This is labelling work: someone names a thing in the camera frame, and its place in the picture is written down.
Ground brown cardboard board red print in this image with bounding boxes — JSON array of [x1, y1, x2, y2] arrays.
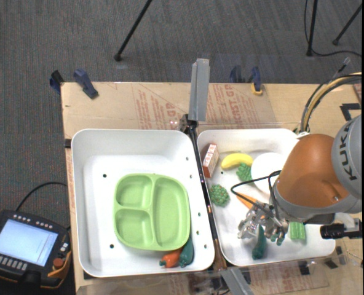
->
[[60, 81, 363, 295]]

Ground green divided plate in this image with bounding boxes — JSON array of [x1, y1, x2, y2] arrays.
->
[[113, 173, 191, 252]]

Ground green bumpy round toy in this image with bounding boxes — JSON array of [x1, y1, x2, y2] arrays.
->
[[208, 183, 231, 208]]

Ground black block with thin wires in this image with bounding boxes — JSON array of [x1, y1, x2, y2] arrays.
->
[[179, 114, 199, 132]]

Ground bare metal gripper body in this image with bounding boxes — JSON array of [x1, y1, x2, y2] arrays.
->
[[245, 202, 290, 234]]

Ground white bowl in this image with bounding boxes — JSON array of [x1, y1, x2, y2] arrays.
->
[[250, 152, 289, 195]]

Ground light green ribbed toy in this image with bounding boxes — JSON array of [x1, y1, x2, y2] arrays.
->
[[288, 221, 307, 242]]

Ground orange carrot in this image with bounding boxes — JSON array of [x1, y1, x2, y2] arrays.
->
[[235, 192, 266, 220]]

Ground thin black rod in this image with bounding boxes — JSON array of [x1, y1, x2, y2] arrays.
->
[[186, 124, 228, 270]]

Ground orange toy pepper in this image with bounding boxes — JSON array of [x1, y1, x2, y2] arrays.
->
[[159, 248, 183, 269]]

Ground green toy grapes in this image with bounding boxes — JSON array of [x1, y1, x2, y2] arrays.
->
[[235, 162, 254, 183]]

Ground white plastic tray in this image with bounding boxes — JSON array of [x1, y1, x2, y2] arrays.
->
[[71, 128, 216, 278], [196, 128, 337, 267]]

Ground black cylinder on white bracket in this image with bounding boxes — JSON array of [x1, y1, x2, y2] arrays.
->
[[320, 218, 363, 240]]

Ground yellow banana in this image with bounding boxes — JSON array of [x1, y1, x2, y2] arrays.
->
[[220, 152, 255, 170]]

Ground red and white carton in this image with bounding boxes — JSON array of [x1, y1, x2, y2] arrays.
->
[[202, 143, 220, 179]]

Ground dark green toy pepper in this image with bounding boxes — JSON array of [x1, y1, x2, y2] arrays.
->
[[178, 236, 195, 269], [251, 224, 267, 261]]

